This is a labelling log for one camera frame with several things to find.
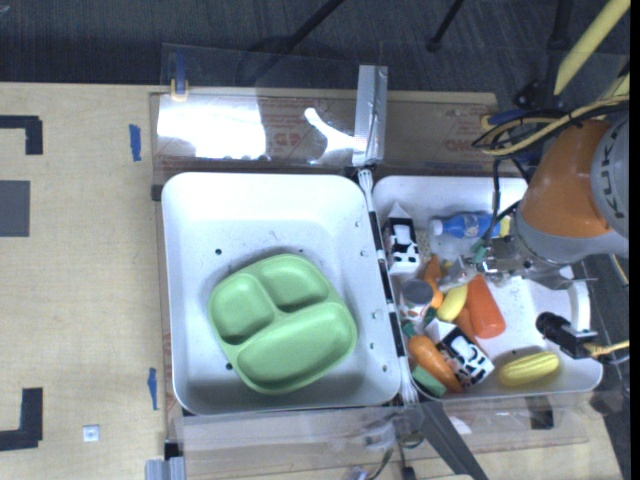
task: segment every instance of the blue bottle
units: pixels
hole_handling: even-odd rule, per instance
[[[480,238],[491,225],[491,214],[482,212],[457,213],[445,219],[431,219],[431,233],[435,236],[451,235],[456,238]],[[491,236],[500,234],[497,222]]]

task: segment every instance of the black square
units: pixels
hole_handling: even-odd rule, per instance
[[[0,180],[0,237],[29,236],[30,181]]]

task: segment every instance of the wooden table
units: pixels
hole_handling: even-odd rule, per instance
[[[23,388],[44,392],[42,441],[0,452],[0,478],[142,478],[145,461],[163,453],[149,105],[161,89],[0,84],[0,114],[37,115],[44,123],[43,155],[25,155],[24,131],[0,130],[0,179],[31,184],[29,237],[0,238],[0,430],[17,428]],[[141,132],[140,161],[130,125]],[[86,425],[100,426],[98,441],[83,441]],[[491,478],[620,478],[602,418],[585,414],[584,428],[583,443],[477,458]],[[440,459],[414,465],[419,478],[451,474]],[[379,478],[399,478],[397,468]]]

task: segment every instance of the yellow corn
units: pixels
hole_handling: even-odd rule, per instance
[[[467,291],[466,284],[451,288],[444,296],[440,307],[436,310],[438,318],[444,322],[453,322],[462,311],[462,306],[467,300]]]
[[[505,364],[498,372],[500,382],[513,387],[534,382],[556,371],[560,359],[553,352],[538,352]]]

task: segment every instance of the green plate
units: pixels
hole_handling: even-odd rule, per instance
[[[281,254],[220,282],[209,297],[209,320],[229,362],[255,391],[300,389],[354,349],[349,309],[318,268]]]

